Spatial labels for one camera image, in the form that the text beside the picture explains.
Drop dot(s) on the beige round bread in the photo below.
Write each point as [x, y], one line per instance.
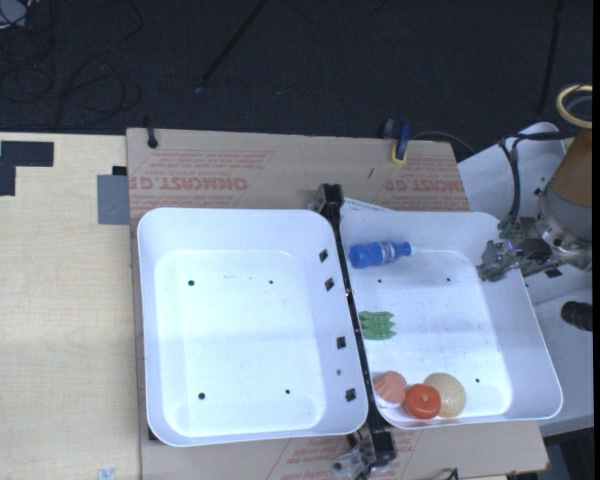
[452, 393]

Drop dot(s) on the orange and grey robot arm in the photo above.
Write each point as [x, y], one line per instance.
[575, 173]

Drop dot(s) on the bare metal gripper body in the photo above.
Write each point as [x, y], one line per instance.
[536, 248]

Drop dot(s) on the thin black rod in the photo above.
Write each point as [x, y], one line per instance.
[355, 318]

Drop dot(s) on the pink shell-shaped toy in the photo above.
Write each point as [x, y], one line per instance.
[390, 387]

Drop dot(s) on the red tomato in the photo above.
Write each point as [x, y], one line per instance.
[423, 401]

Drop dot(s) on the blue plastic bottle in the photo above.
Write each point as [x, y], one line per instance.
[372, 254]

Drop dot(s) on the black cylinder on white bracket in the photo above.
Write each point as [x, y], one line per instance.
[578, 314]

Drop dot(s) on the green pea pods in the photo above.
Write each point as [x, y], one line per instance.
[377, 325]

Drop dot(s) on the brown cardboard board red print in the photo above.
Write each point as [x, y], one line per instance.
[290, 173]

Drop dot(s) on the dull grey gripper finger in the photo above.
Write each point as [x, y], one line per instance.
[491, 271]
[495, 250]

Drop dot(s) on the white plastic tray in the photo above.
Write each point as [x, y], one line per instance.
[445, 328]
[240, 338]

